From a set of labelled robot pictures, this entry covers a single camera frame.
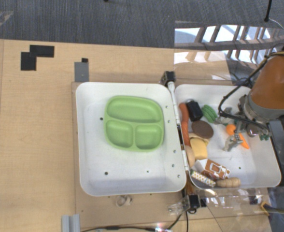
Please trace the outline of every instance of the gray carpet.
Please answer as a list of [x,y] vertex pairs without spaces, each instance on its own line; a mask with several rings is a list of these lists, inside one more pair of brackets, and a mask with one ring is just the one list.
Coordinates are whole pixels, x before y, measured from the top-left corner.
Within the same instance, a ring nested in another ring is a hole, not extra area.
[[[175,21],[278,27],[265,23],[268,0],[0,0],[14,11],[0,38],[173,47]],[[270,17],[284,26],[284,0]]]

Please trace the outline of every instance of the toy carrot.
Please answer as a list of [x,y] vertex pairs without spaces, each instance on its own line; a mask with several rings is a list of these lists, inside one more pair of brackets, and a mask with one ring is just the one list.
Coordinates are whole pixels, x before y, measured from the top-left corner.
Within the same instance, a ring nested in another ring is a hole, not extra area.
[[[233,124],[229,124],[226,126],[226,131],[227,133],[232,136],[234,134],[234,131],[236,130],[236,126]],[[243,135],[241,133],[239,133],[240,139],[243,141],[243,143],[241,143],[241,145],[246,148],[249,149],[249,145],[248,143],[245,141]]]

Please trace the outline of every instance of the cracker box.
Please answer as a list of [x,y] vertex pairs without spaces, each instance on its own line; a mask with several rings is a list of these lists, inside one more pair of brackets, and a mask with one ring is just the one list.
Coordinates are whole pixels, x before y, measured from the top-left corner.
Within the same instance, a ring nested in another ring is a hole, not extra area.
[[228,179],[230,170],[210,159],[197,160],[194,167],[212,180]]

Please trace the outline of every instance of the toy food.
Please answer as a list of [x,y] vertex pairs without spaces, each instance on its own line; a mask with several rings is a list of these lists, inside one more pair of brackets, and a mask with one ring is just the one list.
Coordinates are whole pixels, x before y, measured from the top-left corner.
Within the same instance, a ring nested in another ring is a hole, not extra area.
[[232,177],[225,180],[217,180],[216,185],[221,188],[236,188],[241,185],[241,181],[237,177]]
[[198,102],[191,100],[186,103],[186,106],[191,121],[200,120],[203,117],[203,112]]
[[210,159],[196,160],[195,168],[212,180],[228,179],[230,170]]
[[194,134],[202,138],[210,139],[214,135],[212,127],[202,120],[192,122],[191,128]]
[[211,108],[209,105],[204,105],[202,107],[202,112],[209,123],[214,123],[215,119],[217,118],[217,113],[213,108]]
[[195,161],[196,161],[194,151],[188,145],[185,145],[185,151],[186,151],[186,154],[187,154],[189,167],[191,168],[195,164]]
[[197,134],[192,133],[192,132],[190,132],[188,135],[189,135],[189,139],[192,139],[192,138],[199,138],[199,139],[201,139],[202,141],[205,142],[205,145],[206,145],[206,146],[207,146],[207,145],[209,144],[209,142],[210,142],[210,139],[202,138],[202,137],[200,137],[200,136],[198,136]]
[[179,105],[179,108],[182,112],[182,122],[181,122],[181,128],[182,128],[182,134],[184,139],[184,145],[190,146],[189,136],[188,136],[188,120],[189,120],[189,114],[185,103],[181,103]]
[[208,177],[198,173],[197,171],[194,171],[194,170],[190,170],[190,174],[191,174],[191,177],[198,180],[198,181],[201,181],[203,182],[204,184],[208,185],[209,187],[215,187],[216,185],[216,182],[209,179]]
[[[226,131],[227,131],[227,133],[228,133],[230,136],[232,136],[232,135],[234,134],[235,129],[236,129],[236,126],[233,125],[233,124],[229,124],[229,125],[226,126]],[[239,133],[239,136],[240,136],[240,139],[243,141],[243,143],[241,143],[241,145],[242,145],[244,148],[249,149],[249,145],[248,145],[248,143],[245,141],[243,135],[242,135],[241,133]]]
[[206,149],[206,143],[200,138],[191,138],[190,145],[194,152],[196,160],[207,159],[208,151]]

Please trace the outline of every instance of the cable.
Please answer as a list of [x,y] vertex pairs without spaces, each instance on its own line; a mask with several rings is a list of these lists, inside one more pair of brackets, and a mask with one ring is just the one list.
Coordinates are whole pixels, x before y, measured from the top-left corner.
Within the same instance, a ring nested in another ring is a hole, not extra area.
[[189,222],[188,222],[188,214],[187,211],[185,211],[186,214],[186,232],[188,232]]
[[274,19],[271,19],[271,18],[269,18],[269,20],[277,23],[284,30],[284,27],[278,21],[275,21]]
[[[167,228],[168,230],[170,230],[181,218],[182,214],[180,214],[177,219]],[[107,227],[97,227],[97,228],[93,228],[93,229],[89,229],[89,230],[83,230],[81,232],[89,232],[89,231],[95,231],[95,230],[122,230],[122,229],[136,229],[136,230],[145,230],[145,231],[153,231],[155,232],[156,229],[154,228],[142,228],[142,227],[120,227],[120,226],[107,226]]]
[[168,230],[172,229],[172,227],[180,220],[182,214],[180,214],[177,219],[168,227]]
[[145,230],[145,231],[152,231],[152,232],[156,231],[156,229],[154,228],[108,226],[108,227],[93,228],[93,229],[84,230],[81,232],[89,232],[89,231],[94,231],[94,230],[122,230],[122,229],[136,229],[136,230]]
[[219,106],[218,106],[218,114],[219,116],[222,116],[222,117],[228,117],[228,118],[231,118],[231,119],[236,119],[236,120],[240,120],[240,121],[243,121],[245,123],[248,123],[248,124],[254,124],[262,129],[267,129],[269,130],[269,128],[266,126],[266,125],[263,125],[263,124],[259,124],[255,121],[252,121],[252,120],[249,120],[249,119],[246,119],[246,118],[242,118],[242,117],[239,117],[239,116],[235,116],[235,115],[231,115],[231,114],[227,114],[225,113],[223,110],[222,110],[222,105],[224,104],[224,102],[235,92],[237,91],[241,86],[243,86],[244,84],[246,84],[247,82],[250,81],[250,79],[256,75],[264,66],[265,64],[267,63],[268,59],[272,56],[277,56],[277,55],[280,55],[280,56],[284,56],[284,51],[281,51],[281,52],[274,52],[274,53],[270,53],[268,56],[265,56],[265,58],[261,61],[261,63],[259,64],[258,68],[256,70],[254,70],[250,75],[249,77],[247,77],[242,83],[240,83],[235,89],[233,89],[232,91],[230,91],[226,96],[223,97],[223,99],[221,100],[221,102],[219,103]]

